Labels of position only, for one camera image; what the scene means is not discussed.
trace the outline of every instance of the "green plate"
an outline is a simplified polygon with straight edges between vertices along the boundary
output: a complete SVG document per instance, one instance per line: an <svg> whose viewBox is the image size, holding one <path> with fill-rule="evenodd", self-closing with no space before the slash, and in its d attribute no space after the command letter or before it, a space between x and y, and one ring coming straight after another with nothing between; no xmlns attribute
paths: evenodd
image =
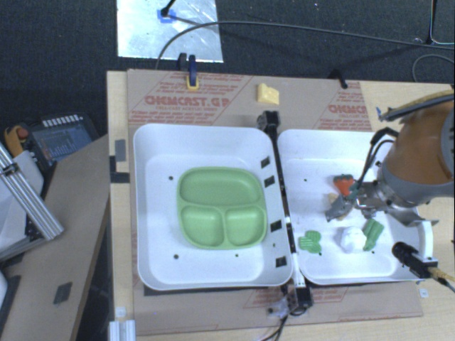
<svg viewBox="0 0 455 341"><path fill-rule="evenodd" d="M203 249L240 249L267 232L264 192L243 169L200 167L178 182L178 221L185 238Z"/></svg>

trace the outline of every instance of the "white tray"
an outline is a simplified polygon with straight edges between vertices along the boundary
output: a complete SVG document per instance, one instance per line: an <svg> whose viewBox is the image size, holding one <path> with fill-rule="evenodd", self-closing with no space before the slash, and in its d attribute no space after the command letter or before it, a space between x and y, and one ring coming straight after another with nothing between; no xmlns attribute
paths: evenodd
<svg viewBox="0 0 455 341"><path fill-rule="evenodd" d="M333 177L340 174L352 174L354 178L360 176L372 136L373 133L315 130L287 130L279 136L296 245L299 237L308 230L316 230L322 235L321 255L298 249L300 269L314 283L331 285L417 279L392 255L392 246L401 241L416 249L422 244L432 248L430 223L405 227L383 212L375 217L385 228L372 251L347 254L339 246L344 228L363 228L366 220L359 210L354 209L344 220L326 221L324 211L330 207L328 194L337 193ZM383 145L377 158L384 158L389 148L389 144ZM376 166L370 169L365 182L376 178L377 169Z"/></svg>
<svg viewBox="0 0 455 341"><path fill-rule="evenodd" d="M262 168L261 161L270 164ZM292 273L289 241L272 143L251 128L148 124L134 135L138 270L158 290L278 286ZM207 250L186 241L178 223L178 180L201 166L242 168L262 184L267 233L250 248ZM264 186L274 176L275 184ZM282 222L271 232L270 224ZM277 259L286 259L286 264Z"/></svg>

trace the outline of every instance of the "yellow sponge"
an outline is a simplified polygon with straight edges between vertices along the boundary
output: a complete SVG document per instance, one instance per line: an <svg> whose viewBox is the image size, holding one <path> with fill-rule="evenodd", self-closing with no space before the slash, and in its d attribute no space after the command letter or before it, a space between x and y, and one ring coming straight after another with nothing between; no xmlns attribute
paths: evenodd
<svg viewBox="0 0 455 341"><path fill-rule="evenodd" d="M257 101L265 104L279 105L279 91L268 87L265 83L257 86Z"/></svg>

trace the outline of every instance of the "black carpet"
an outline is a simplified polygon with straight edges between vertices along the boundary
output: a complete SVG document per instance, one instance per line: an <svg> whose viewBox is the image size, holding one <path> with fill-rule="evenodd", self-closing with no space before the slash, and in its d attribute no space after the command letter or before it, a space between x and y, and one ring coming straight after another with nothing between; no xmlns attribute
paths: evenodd
<svg viewBox="0 0 455 341"><path fill-rule="evenodd" d="M427 39L431 0L216 4L221 21L296 24L413 43ZM438 0L436 39L454 41L454 10L454 0ZM116 0L0 0L2 131L24 119L79 111L89 114L100 134L107 132L106 71L154 66L153 60L117 57L116 13ZM418 57L454 59L453 50L285 28L223 26L220 34L225 62L200 64L200 71L325 78L338 68L348 80L411 82ZM174 69L175 63L165 61L160 67ZM453 83L454 65L427 58L419 62L416 75L421 82Z"/></svg>

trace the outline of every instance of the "silver sheet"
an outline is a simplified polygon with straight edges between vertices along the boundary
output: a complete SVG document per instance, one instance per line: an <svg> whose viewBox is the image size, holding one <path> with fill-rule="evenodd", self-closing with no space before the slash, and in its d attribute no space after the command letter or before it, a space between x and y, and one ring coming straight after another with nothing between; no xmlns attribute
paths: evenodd
<svg viewBox="0 0 455 341"><path fill-rule="evenodd" d="M157 58L164 44L193 26L175 19L162 19L159 11L170 0L117 0L118 55ZM169 15L207 23L217 21L215 0L176 0ZM180 53L194 54L200 62L223 62L218 26L192 31L173 42L163 59L175 60Z"/></svg>

